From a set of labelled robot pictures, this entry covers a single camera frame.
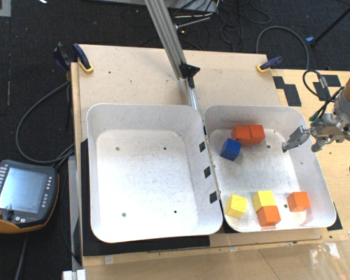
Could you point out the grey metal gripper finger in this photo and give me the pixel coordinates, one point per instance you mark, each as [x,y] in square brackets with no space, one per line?
[296,139]
[319,144]

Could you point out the red-orange cube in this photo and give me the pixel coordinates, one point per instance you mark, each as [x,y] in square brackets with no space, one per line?
[257,133]
[241,134]

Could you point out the white plastic tray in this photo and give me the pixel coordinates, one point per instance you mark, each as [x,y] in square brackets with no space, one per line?
[262,174]
[146,179]

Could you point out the pale wood board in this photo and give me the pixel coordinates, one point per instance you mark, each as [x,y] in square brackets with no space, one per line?
[140,77]

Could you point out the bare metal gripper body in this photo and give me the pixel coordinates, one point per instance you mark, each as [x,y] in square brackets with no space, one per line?
[335,128]

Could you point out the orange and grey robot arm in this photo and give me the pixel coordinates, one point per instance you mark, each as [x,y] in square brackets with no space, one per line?
[349,98]

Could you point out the blue cube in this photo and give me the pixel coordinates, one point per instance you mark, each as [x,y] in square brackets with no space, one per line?
[230,149]

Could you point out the orange cube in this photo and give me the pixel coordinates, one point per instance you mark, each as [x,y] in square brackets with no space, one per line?
[269,216]
[298,201]

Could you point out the yellow cube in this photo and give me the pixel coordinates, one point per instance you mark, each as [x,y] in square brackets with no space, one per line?
[263,198]
[236,206]

